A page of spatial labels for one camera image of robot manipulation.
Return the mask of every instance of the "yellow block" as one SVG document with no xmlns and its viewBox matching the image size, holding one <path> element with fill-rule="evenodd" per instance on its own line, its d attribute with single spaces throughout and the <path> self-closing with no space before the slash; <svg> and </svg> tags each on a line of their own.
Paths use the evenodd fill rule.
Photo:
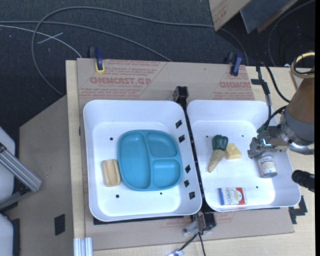
<svg viewBox="0 0 320 256">
<path fill-rule="evenodd" d="M 237 159 L 242 156 L 240 150 L 236 147 L 234 143 L 228 143 L 225 149 L 226 159 Z"/>
</svg>

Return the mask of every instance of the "white tray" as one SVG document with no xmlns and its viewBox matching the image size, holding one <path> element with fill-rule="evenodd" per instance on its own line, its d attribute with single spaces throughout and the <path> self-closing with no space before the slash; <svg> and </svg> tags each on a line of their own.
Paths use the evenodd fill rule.
<svg viewBox="0 0 320 256">
<path fill-rule="evenodd" d="M 92 100 L 83 109 L 83 119 L 89 207 L 94 217 L 109 222 L 192 215 L 199 211 L 202 196 L 196 166 L 184 111 L 177 103 L 168 100 Z M 104 184 L 101 162 L 117 159 L 120 136 L 132 130 L 158 130 L 173 136 L 183 165 L 183 176 L 178 185 L 160 191 L 136 191 L 123 182 L 114 187 Z"/>
<path fill-rule="evenodd" d="M 207 204 L 218 212 L 290 207 L 299 203 L 299 186 L 291 179 L 293 168 L 287 152 L 271 153 L 277 176 L 262 178 L 256 159 L 247 150 L 256 130 L 267 120 L 268 107 L 261 101 L 194 100 L 187 106 L 198 164 Z M 271 126 L 277 125 L 273 118 Z M 212 172 L 207 172 L 213 152 L 212 138 L 228 137 L 242 153 L 239 159 L 223 158 Z M 221 205 L 219 188 L 242 187 L 246 205 Z"/>
</svg>

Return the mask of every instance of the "blue clamp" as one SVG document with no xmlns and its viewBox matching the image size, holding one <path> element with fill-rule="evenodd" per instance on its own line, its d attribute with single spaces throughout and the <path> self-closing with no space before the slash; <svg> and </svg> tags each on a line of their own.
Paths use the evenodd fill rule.
<svg viewBox="0 0 320 256">
<path fill-rule="evenodd" d="M 96 55 L 95 71 L 98 74 L 103 74 L 105 72 L 105 65 L 104 65 L 102 53 L 99 47 L 95 48 L 95 55 Z"/>
<path fill-rule="evenodd" d="M 230 74 L 233 76 L 237 76 L 239 72 L 240 64 L 243 60 L 243 56 L 241 53 L 237 53 L 233 60 L 233 66 L 231 67 Z"/>
</svg>

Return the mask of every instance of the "black fabric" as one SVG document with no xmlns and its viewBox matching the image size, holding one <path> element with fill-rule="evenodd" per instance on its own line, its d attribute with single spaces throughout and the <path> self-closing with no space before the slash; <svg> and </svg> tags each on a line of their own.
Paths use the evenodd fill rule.
<svg viewBox="0 0 320 256">
<path fill-rule="evenodd" d="M 295 8 L 306 0 L 298 1 Z M 1 0 L 0 21 L 39 21 L 55 10 L 72 6 L 112 9 L 159 21 L 213 25 L 207 0 Z M 308 4 L 283 19 L 274 30 L 270 51 L 277 66 L 291 63 L 300 53 L 315 50 L 315 3 Z M 104 30 L 137 41 L 174 62 L 222 64 L 229 52 L 242 52 L 228 33 L 212 28 L 156 24 L 114 13 L 94 10 L 68 10 L 47 21 L 73 23 Z M 0 23 L 34 30 L 36 24 Z M 240 14 L 223 27 L 243 44 L 248 66 L 262 60 L 272 66 L 267 43 L 272 26 L 248 34 Z M 43 24 L 39 32 L 57 38 L 75 48 L 83 57 L 89 47 L 99 46 L 104 59 L 165 61 L 140 46 L 85 29 Z M 31 55 L 32 32 L 0 26 L 0 126 L 14 139 L 19 127 L 57 101 L 61 95 L 52 90 L 38 74 Z M 77 55 L 53 39 L 37 35 L 34 53 L 46 79 L 66 93 L 65 61 Z"/>
</svg>

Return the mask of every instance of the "wooden edge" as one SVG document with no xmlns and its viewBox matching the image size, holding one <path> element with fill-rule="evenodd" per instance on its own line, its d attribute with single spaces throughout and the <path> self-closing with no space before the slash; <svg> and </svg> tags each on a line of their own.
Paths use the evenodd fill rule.
<svg viewBox="0 0 320 256">
<path fill-rule="evenodd" d="M 70 145 L 73 237 L 83 239 L 86 237 L 86 227 L 81 140 L 79 136 L 80 117 L 77 85 L 77 61 L 67 60 L 65 62 L 65 67 Z"/>
</svg>

